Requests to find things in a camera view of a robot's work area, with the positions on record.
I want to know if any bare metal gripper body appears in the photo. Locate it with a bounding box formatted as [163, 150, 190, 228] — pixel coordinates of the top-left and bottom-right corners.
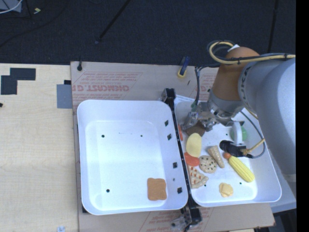
[190, 101, 245, 127]

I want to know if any brown biscuit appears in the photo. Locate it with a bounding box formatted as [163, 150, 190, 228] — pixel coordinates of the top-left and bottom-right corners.
[185, 122, 206, 137]

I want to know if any yellow potato crisp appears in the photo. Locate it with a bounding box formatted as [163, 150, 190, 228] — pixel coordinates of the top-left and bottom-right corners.
[185, 132, 202, 158]

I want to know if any beige ice cream cone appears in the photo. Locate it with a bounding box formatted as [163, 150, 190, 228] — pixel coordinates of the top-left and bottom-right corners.
[208, 145, 225, 169]

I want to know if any green round toy food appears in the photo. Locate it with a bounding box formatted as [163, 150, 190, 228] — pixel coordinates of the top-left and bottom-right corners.
[230, 126, 248, 141]

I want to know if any red tomato slice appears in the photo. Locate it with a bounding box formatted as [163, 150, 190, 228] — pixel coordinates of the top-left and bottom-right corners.
[183, 152, 200, 167]

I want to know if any beige chocolate chip cookie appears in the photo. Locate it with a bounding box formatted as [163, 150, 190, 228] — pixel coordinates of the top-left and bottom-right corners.
[198, 155, 218, 174]

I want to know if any beige lattice pie slice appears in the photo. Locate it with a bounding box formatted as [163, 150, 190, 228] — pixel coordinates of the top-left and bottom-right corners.
[187, 165, 210, 189]

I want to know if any yellow corn cob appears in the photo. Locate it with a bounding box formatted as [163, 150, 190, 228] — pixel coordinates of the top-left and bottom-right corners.
[228, 155, 256, 183]

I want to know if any white plastic tray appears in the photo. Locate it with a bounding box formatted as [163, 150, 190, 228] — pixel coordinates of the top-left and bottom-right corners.
[174, 100, 282, 208]
[76, 99, 189, 216]

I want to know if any small yellow toy food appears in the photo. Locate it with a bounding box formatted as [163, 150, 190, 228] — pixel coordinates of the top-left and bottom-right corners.
[218, 182, 234, 198]

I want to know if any orange-brown toast slice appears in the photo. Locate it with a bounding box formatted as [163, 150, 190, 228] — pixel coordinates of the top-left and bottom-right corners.
[147, 177, 168, 201]

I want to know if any brown cardboard board red print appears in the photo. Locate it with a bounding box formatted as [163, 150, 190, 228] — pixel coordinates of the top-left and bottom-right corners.
[70, 61, 276, 232]

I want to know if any black cylinder on white bracket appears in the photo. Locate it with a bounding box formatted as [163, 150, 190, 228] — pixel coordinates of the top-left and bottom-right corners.
[219, 121, 248, 158]

